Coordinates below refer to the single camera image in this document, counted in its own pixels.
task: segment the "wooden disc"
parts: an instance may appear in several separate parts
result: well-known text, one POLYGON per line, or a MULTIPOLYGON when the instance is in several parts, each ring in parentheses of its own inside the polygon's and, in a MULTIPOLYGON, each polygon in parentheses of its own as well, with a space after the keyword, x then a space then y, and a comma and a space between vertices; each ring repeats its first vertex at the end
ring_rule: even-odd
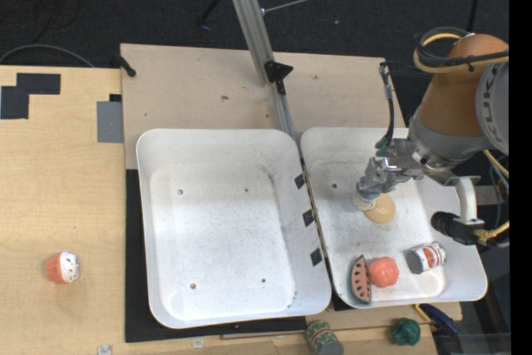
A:
POLYGON ((373 222, 387 224, 396 215, 396 204, 388 194, 381 194, 373 209, 366 210, 364 214, 373 222))

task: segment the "watermelon slice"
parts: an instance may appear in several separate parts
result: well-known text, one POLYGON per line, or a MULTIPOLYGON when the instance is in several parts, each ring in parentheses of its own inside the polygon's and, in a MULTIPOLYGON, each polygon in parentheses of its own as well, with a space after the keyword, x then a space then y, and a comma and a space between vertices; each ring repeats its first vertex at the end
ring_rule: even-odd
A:
POLYGON ((369 304, 372 301, 372 286, 370 285, 369 272, 364 255, 355 260, 352 266, 351 290, 358 302, 369 304))

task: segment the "wooden table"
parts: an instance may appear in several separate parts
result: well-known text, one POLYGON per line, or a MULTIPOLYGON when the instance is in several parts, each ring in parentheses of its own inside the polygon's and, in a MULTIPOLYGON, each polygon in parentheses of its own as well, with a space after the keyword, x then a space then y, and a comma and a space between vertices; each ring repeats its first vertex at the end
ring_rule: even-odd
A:
MULTIPOLYGON (((248 52, 124 45, 122 55, 139 72, 136 80, 119 69, 0 67, 0 86, 15 86, 18 73, 61 75, 59 95, 29 96, 27 119, 0 120, 0 352, 94 355, 110 345, 113 355, 311 354, 302 333, 125 343, 125 168, 135 168, 131 147, 139 132, 168 121, 160 99, 175 95, 172 126, 275 127, 277 119, 248 52), (240 72, 248 73, 246 81, 240 72), (150 87, 165 84, 154 76, 165 74, 179 84, 145 103, 150 87), (98 142, 96 103, 109 101, 110 94, 123 94, 124 143, 98 142), (193 108, 198 100, 202 107, 193 108), (253 113, 228 113, 246 102, 255 105, 253 113), (45 275, 46 260, 63 250, 81 263, 72 284, 55 284, 45 275)), ((276 60, 295 67, 286 85, 299 136, 328 123, 387 125, 379 58, 279 53, 276 60)), ((458 303, 438 306, 461 319, 458 303)), ((437 354, 429 325, 412 306, 330 307, 307 320, 318 318, 330 322, 347 354, 437 354), (392 327, 402 317, 421 325, 414 347, 392 341, 392 327)))

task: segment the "white tray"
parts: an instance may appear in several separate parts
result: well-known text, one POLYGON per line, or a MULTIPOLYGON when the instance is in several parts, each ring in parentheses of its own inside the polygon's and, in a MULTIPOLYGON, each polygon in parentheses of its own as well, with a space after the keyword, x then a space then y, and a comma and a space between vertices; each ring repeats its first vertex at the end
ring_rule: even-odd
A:
POLYGON ((276 130, 155 129, 137 143, 148 297, 170 328, 322 312, 331 285, 298 148, 276 130))
MULTIPOLYGON (((438 185, 427 177, 397 185, 388 193, 396 205, 396 216, 388 224, 371 222, 353 203, 355 184, 363 176, 369 158, 375 155, 374 145, 385 133, 386 129, 312 128, 301 139, 336 293, 354 308, 482 298, 487 279, 476 247, 459 244, 430 224, 437 211, 460 214, 454 188, 438 185), (444 246, 447 263, 413 274, 405 252, 434 240, 444 246), (368 263, 390 256, 399 268, 395 285, 372 285, 369 305, 357 302, 349 289, 349 269, 361 254, 368 263)), ((406 133, 407 129, 396 129, 394 136, 406 137, 406 133)))

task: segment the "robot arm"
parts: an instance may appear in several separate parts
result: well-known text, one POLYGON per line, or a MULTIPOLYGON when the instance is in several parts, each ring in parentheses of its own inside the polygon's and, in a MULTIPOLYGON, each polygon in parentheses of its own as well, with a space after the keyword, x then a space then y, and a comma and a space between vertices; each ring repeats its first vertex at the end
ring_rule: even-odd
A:
MULTIPOLYGON (((459 177, 452 170, 480 151, 509 154, 509 47, 489 35, 437 28, 421 39, 414 63, 433 77, 411 118, 408 137, 392 138, 388 130, 353 199, 360 210, 369 210, 397 184, 428 176, 455 186, 461 203, 460 216, 438 212, 432 225, 463 244, 486 240, 489 235, 481 232, 489 231, 476 218, 473 184, 479 177, 459 177), (442 38, 456 39, 446 57, 427 49, 442 38)), ((383 65, 380 73, 385 74, 383 65)))

